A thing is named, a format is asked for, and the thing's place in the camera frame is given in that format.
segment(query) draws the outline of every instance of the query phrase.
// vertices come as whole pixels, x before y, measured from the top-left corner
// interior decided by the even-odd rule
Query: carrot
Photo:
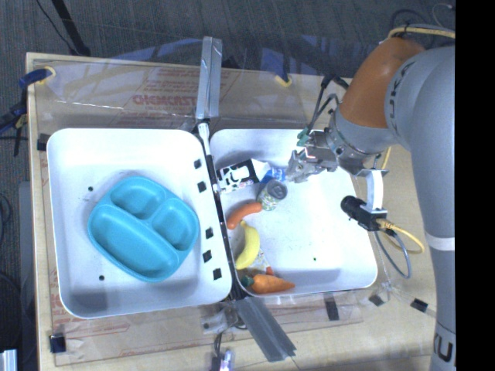
[[[259,213],[262,210],[263,207],[259,202],[246,203],[232,212],[227,219],[227,228],[233,230],[248,214]]]
[[[295,284],[290,281],[273,275],[263,274],[256,274],[253,277],[246,275],[242,278],[241,283],[258,294],[276,293],[295,287]]]

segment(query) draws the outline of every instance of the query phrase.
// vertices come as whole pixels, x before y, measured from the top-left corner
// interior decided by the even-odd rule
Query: can lid
[[[276,199],[284,199],[287,196],[287,186],[277,179],[270,180],[266,185],[266,190]]]

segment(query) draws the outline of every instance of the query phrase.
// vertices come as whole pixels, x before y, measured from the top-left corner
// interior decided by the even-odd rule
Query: transparent plastic sheet
[[[49,80],[35,85],[39,134],[52,134],[58,129],[68,127],[180,128],[185,130],[193,128],[196,122],[193,107],[190,105],[183,110],[170,113],[170,109],[165,106],[156,110],[156,106],[151,103],[153,99],[148,99],[148,104],[129,104],[128,102],[138,94],[137,91],[148,89],[143,85],[143,81],[147,83],[149,80],[150,83],[147,84],[151,86],[152,81],[156,81],[156,77],[164,69],[167,73],[171,71],[177,73],[175,70],[178,70],[179,73],[188,73],[186,79],[190,81],[190,88],[183,88],[182,90],[186,96],[196,97],[198,81],[196,73],[199,73],[197,67],[127,60],[96,60],[97,63],[94,61],[94,59],[70,56],[37,56],[33,60],[32,69],[54,65],[57,76],[63,72],[62,68],[70,67],[69,73],[72,70],[76,71],[75,77],[67,80],[68,87],[65,89],[64,87],[55,87],[55,83],[50,84]],[[83,72],[78,73],[79,68],[84,68]],[[110,75],[113,80],[105,81],[107,75]],[[124,80],[126,84],[123,87],[119,87],[121,80]],[[222,69],[220,117],[212,120],[213,131],[221,128],[249,128],[252,126],[257,128],[301,128],[312,113],[311,108],[316,99],[320,78],[294,75],[292,81],[295,87],[285,88],[274,80],[273,73]],[[334,87],[333,84],[329,86],[328,92],[335,91],[335,88],[332,87]],[[121,91],[114,95],[115,89]],[[157,90],[154,95],[161,96],[163,91]],[[93,96],[95,96],[95,100],[98,100],[97,103],[92,102]],[[61,304],[58,294],[46,153],[40,152],[39,157],[42,166],[53,334],[64,334],[68,348],[66,353],[55,355],[56,364],[62,366],[97,359],[163,352],[188,346],[212,345],[214,337],[205,334],[200,319],[214,315],[221,304],[100,320],[78,319],[67,312]],[[365,184],[361,185],[357,180],[355,180],[355,184],[357,195],[362,194],[360,197],[365,198]],[[423,316],[409,305],[409,301],[415,298],[415,294],[410,293],[416,289],[416,286],[412,285],[414,286],[412,287],[409,282],[395,275],[383,257],[379,257],[380,250],[372,237],[370,240],[377,255],[378,279],[372,287],[367,289],[333,293],[337,308],[340,310],[339,320],[329,320],[325,295],[323,294],[301,298],[283,297],[274,300],[275,303],[268,303],[268,307],[287,333],[325,330],[337,325],[356,324],[367,319],[373,320],[380,314],[377,313],[377,309],[381,311],[384,308],[370,301],[370,298],[375,294],[384,300],[385,305],[400,303],[398,307],[394,308],[395,311],[398,309],[398,313],[416,312],[415,315],[419,315],[419,318]],[[163,334],[163,331],[173,331],[174,333],[167,335]],[[232,328],[225,333],[224,341],[233,342],[250,337],[249,332]],[[429,346],[423,346],[421,338],[418,338],[418,342],[421,354],[431,352]],[[406,355],[418,354],[418,352],[410,351],[405,347],[404,351]]]

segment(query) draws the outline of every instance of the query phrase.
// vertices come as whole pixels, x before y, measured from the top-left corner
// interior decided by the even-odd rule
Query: silver can
[[[259,192],[257,201],[263,210],[273,210],[286,196],[287,186],[277,179],[272,179]]]

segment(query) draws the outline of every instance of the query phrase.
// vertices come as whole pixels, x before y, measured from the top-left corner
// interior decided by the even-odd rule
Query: robotic arm
[[[393,144],[411,152],[438,303],[431,371],[456,369],[454,69],[454,46],[424,50],[401,37],[383,41],[357,71],[329,126],[305,134],[303,150],[292,153],[286,172],[302,182],[341,167],[366,176],[373,198],[370,186],[381,175],[365,164]],[[347,200],[342,206],[357,220],[363,210],[371,218],[360,225],[376,230],[372,222],[383,210],[375,201],[351,203],[353,213]]]

